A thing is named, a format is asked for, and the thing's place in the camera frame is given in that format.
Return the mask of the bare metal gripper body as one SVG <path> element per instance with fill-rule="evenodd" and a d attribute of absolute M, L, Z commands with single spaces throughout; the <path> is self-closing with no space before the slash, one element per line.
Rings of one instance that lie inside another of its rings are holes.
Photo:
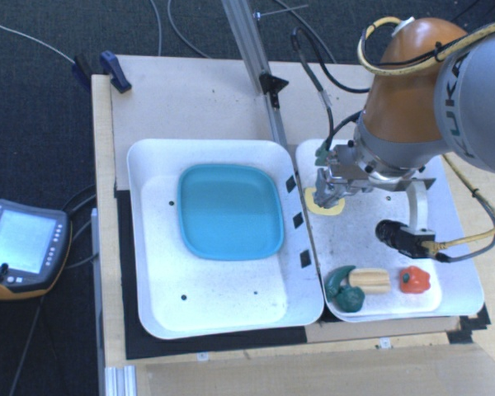
<path fill-rule="evenodd" d="M 399 167 L 385 161 L 358 140 L 336 145 L 327 162 L 324 183 L 330 193 L 397 190 L 417 171 L 417 167 Z"/>

